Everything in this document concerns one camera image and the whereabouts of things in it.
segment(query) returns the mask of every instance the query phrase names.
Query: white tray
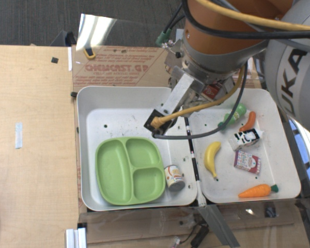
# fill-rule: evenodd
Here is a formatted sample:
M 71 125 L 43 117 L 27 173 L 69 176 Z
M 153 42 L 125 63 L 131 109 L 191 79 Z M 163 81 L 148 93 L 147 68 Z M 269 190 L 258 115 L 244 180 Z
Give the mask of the white tray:
M 223 104 L 193 113 L 190 117 L 192 134 L 204 133 L 217 127 L 224 115 L 231 110 L 239 90 Z M 301 182 L 289 149 L 286 134 L 280 119 L 277 106 L 268 91 L 263 89 L 245 89 L 241 98 L 249 111 L 256 112 L 254 128 L 264 131 L 262 138 L 250 147 L 243 147 L 245 152 L 261 158 L 260 173 L 255 175 L 234 167 L 235 152 L 228 140 L 246 123 L 249 111 L 233 125 L 214 135 L 194 140 L 194 149 L 198 159 L 198 170 L 202 192 L 214 203 L 232 203 L 295 198 L 301 191 Z M 203 164 L 204 152 L 214 141 L 221 142 L 221 148 L 215 155 L 218 181 Z M 267 197 L 241 199 L 238 194 L 257 184 L 277 184 L 278 193 Z
M 77 111 L 79 121 L 81 154 L 81 193 L 84 204 L 94 211 L 134 209 L 146 207 L 185 206 L 192 203 L 197 194 L 196 182 L 189 144 L 186 140 L 161 140 L 151 137 L 143 127 L 152 110 L 163 103 L 171 90 L 164 87 L 103 87 L 88 86 L 79 91 Z M 223 104 L 197 113 L 189 119 L 192 134 L 204 133 L 217 127 L 225 113 L 233 107 L 238 92 Z M 264 131 L 261 140 L 243 150 L 261 158 L 260 173 L 255 175 L 234 167 L 235 152 L 228 139 L 247 121 L 248 112 L 235 125 L 225 131 L 198 138 L 193 141 L 201 188 L 204 196 L 214 203 L 246 201 L 238 194 L 259 183 L 276 183 L 278 193 L 267 197 L 251 198 L 248 201 L 295 198 L 301 191 L 301 183 L 287 143 L 282 122 L 270 94 L 262 89 L 245 89 L 241 102 L 247 109 L 256 112 L 256 128 Z M 177 123 L 167 135 L 186 135 L 184 120 Z M 133 206 L 115 206 L 101 196 L 95 172 L 95 151 L 98 145 L 109 138 L 139 136 L 151 139 L 158 146 L 163 165 L 176 164 L 184 174 L 185 188 L 177 193 L 167 188 L 163 195 L 149 203 Z M 207 146 L 222 143 L 215 156 L 218 181 L 215 181 L 203 164 Z
M 88 86 L 77 95 L 80 137 L 81 195 L 84 204 L 94 211 L 121 210 L 145 207 L 185 206 L 196 198 L 196 182 L 189 145 L 186 141 L 154 139 L 144 123 L 159 104 L 169 96 L 165 87 Z M 186 135 L 180 118 L 168 134 Z M 176 164 L 184 174 L 185 187 L 170 192 L 152 202 L 133 206 L 115 206 L 106 202 L 99 190 L 95 153 L 99 144 L 109 138 L 138 136 L 149 138 L 160 150 L 164 167 Z

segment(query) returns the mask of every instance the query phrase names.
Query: wooden table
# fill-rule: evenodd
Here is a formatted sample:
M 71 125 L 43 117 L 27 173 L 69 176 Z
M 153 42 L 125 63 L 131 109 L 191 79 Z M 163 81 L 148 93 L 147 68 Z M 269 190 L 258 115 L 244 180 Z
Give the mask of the wooden table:
M 0 248 L 64 247 L 65 230 L 76 229 L 79 205 L 68 51 L 0 45 Z M 23 124 L 23 145 L 16 149 L 18 122 Z M 287 220 L 292 222 L 285 225 L 244 229 L 234 220 L 228 223 L 242 247 L 309 247 L 297 207 L 288 207 Z M 164 237 L 88 246 L 168 247 L 171 241 Z M 189 242 L 180 247 L 190 247 Z M 211 232 L 201 247 L 228 246 L 221 246 Z

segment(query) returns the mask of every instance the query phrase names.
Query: wooden tabletop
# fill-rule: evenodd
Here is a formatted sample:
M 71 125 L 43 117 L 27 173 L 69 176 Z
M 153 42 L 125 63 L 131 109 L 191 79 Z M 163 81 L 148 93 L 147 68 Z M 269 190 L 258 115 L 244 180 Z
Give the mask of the wooden tabletop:
M 77 226 L 71 88 L 68 48 L 0 45 L 1 248 L 64 247 Z

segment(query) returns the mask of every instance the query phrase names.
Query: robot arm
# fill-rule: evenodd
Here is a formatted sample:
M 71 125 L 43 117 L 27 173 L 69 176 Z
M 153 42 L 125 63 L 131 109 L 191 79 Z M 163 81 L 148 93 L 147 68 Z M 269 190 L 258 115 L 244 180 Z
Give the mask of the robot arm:
M 262 72 L 274 101 L 310 130 L 310 0 L 215 1 L 229 8 L 224 13 L 258 17 L 257 25 L 251 24 L 253 18 L 243 22 L 210 10 L 204 0 L 182 0 L 186 16 L 182 40 L 164 44 L 173 90 L 154 109 L 145 128 L 164 134 L 177 116 L 188 117 L 224 102 L 239 87 L 232 76 L 263 52 Z M 258 24 L 262 19 L 276 20 L 278 27 L 266 26 L 266 21 Z M 288 28 L 280 26 L 285 23 Z

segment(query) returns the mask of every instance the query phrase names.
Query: dark gray carpet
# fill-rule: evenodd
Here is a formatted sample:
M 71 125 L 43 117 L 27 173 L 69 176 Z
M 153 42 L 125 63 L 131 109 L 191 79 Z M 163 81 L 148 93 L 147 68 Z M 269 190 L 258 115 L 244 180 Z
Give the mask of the dark gray carpet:
M 82 13 L 142 23 L 138 45 L 154 41 L 180 0 L 0 0 L 0 44 L 50 45 L 61 30 L 78 36 Z M 116 43 L 124 44 L 124 39 Z

